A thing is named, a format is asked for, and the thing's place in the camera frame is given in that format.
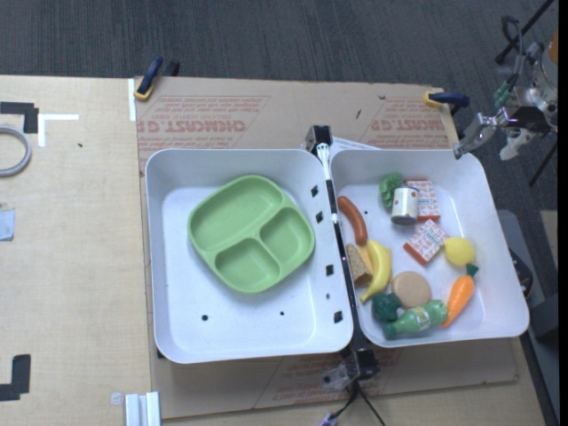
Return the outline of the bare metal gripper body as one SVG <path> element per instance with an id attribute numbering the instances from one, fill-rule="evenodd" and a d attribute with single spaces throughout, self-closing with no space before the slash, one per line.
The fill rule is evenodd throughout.
<path id="1" fill-rule="evenodd" d="M 505 106 L 509 127 L 546 133 L 556 127 L 557 89 L 545 76 L 536 75 L 528 86 L 516 86 Z"/>

